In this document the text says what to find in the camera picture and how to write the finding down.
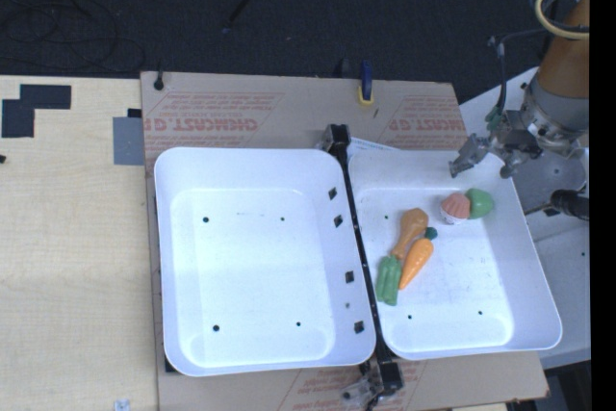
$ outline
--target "green toy fruit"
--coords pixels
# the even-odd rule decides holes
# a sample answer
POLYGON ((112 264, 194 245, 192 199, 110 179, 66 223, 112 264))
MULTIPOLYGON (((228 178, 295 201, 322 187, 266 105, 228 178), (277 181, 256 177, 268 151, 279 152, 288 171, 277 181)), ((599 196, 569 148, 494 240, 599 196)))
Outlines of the green toy fruit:
POLYGON ((486 191, 468 189, 465 195, 471 201, 471 215, 469 219, 483 218, 494 208, 494 199, 486 191))

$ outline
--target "black fabric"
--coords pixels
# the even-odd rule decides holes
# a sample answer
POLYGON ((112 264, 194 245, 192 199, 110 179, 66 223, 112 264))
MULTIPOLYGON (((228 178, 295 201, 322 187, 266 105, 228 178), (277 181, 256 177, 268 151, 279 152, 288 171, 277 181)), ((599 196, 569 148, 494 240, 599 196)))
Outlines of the black fabric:
MULTIPOLYGON (((142 70, 453 83, 460 103, 495 87, 492 35, 540 28, 528 0, 0 0, 0 72, 139 77, 142 70)), ((540 62, 512 39, 506 71, 540 62)))

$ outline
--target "white tray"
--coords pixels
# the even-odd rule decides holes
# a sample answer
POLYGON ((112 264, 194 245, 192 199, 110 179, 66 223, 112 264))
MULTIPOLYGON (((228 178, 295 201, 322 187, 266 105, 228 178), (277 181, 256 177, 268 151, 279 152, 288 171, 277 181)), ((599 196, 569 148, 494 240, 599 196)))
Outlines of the white tray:
POLYGON ((398 292, 395 307, 378 303, 387 346, 421 360, 447 356, 546 349, 562 326, 528 231, 513 181, 499 176, 494 155, 449 174, 449 151, 359 151, 349 163, 358 222, 372 280, 398 239, 405 210, 422 208, 438 231, 434 253, 398 292), (445 223, 440 202, 453 192, 490 193, 484 218, 445 223))
POLYGON ((178 372, 354 365, 375 344, 338 162, 316 149, 158 158, 164 346, 178 372))

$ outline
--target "cardboard sheet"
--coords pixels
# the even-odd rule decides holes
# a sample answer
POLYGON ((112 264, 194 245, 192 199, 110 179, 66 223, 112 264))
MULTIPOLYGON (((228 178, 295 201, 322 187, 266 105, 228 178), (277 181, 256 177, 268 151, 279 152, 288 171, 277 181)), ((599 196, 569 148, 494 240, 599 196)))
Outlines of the cardboard sheet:
MULTIPOLYGON (((175 146, 315 147, 327 125, 346 124, 354 138, 401 149, 458 149, 466 129, 450 84, 373 81, 374 103, 359 104, 359 82, 167 72, 141 75, 152 291, 162 411, 350 411, 341 390, 357 367, 188 377, 169 372, 163 348, 160 259, 152 170, 175 146)), ((443 409, 548 392, 535 352, 400 361, 405 386, 382 411, 443 409)))

